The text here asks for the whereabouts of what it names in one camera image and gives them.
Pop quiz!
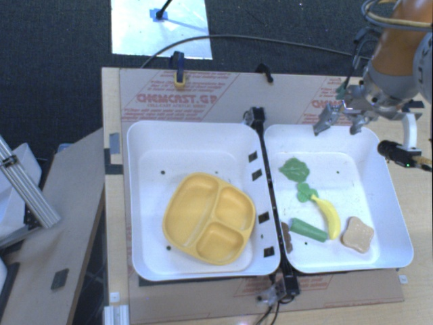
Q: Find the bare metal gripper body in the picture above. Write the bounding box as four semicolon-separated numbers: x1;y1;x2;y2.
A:
342;84;407;121

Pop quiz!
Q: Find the brown cardboard board red print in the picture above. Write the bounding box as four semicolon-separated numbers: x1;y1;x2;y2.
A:
118;68;405;316

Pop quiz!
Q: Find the white plastic tray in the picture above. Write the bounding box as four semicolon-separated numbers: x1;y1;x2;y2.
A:
263;124;415;274
126;120;281;282

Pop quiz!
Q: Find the green lettuce leaf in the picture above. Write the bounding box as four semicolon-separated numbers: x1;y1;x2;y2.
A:
278;157;311;183

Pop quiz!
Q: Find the green broccoli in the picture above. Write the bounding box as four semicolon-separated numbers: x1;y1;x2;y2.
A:
296;182;319;203

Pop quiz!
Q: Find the thin black rod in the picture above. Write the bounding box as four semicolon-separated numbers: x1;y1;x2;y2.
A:
254;120;292;280

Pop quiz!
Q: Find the yellow banana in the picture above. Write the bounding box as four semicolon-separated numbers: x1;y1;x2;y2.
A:
310;194;342;240

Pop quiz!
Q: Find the beige bread slice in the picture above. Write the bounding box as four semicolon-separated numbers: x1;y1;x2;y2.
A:
340;216;375;254

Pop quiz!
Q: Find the green cucumber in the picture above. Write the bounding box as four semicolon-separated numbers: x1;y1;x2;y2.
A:
290;217;329;244

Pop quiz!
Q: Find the yellow divided plate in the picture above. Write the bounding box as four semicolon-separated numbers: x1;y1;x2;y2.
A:
162;172;256;267

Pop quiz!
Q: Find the black cylinder on white bracket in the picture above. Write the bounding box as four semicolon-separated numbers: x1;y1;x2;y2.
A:
377;100;426;168

